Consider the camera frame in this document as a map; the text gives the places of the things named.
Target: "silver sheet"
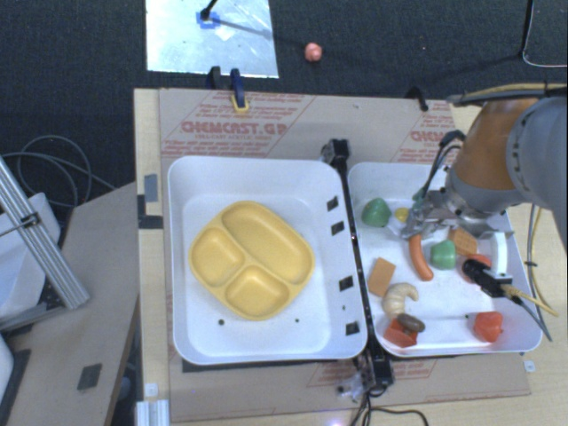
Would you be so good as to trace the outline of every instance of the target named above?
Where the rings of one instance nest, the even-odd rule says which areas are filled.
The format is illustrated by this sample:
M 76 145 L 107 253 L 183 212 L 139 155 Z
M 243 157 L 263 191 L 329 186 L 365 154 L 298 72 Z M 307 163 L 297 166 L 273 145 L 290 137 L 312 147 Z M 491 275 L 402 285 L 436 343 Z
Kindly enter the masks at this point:
M 148 70 L 278 78 L 268 0 L 218 0 L 203 22 L 209 1 L 146 0 Z

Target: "orange sausage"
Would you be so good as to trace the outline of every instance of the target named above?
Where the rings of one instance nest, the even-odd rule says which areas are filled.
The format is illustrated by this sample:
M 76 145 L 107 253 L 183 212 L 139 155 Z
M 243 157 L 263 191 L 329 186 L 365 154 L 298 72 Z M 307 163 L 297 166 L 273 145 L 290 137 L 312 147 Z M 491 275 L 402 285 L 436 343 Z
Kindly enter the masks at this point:
M 422 236 L 419 233 L 408 239 L 408 249 L 410 250 L 410 259 L 420 279 L 432 280 L 434 273 L 428 266 L 426 258 L 422 253 Z

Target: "yellow divided plate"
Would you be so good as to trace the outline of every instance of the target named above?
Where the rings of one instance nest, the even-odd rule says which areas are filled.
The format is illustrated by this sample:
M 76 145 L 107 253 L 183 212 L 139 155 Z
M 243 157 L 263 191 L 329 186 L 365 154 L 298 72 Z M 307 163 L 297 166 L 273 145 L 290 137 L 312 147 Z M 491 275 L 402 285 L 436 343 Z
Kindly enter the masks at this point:
M 189 248 L 189 265 L 229 309 L 245 319 L 266 320 L 304 288 L 315 257 L 304 238 L 271 210 L 238 201 L 200 231 Z

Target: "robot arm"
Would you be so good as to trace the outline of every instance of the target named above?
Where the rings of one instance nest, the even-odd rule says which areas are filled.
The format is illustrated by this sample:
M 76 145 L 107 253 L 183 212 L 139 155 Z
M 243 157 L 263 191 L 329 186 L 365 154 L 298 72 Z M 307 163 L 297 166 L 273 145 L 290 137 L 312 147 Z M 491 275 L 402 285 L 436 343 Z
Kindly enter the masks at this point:
M 481 236 L 489 217 L 521 202 L 552 210 L 566 249 L 565 95 L 487 102 L 446 187 L 428 192 L 406 236 L 456 221 Z

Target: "pink ball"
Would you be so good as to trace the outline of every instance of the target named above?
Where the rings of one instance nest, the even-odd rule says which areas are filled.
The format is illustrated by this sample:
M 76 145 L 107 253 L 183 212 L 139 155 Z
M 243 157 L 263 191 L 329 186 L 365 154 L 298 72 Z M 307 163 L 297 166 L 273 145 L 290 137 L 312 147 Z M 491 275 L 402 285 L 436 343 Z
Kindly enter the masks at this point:
M 305 46 L 304 56 L 308 61 L 320 61 L 321 60 L 321 46 L 316 43 L 308 43 Z

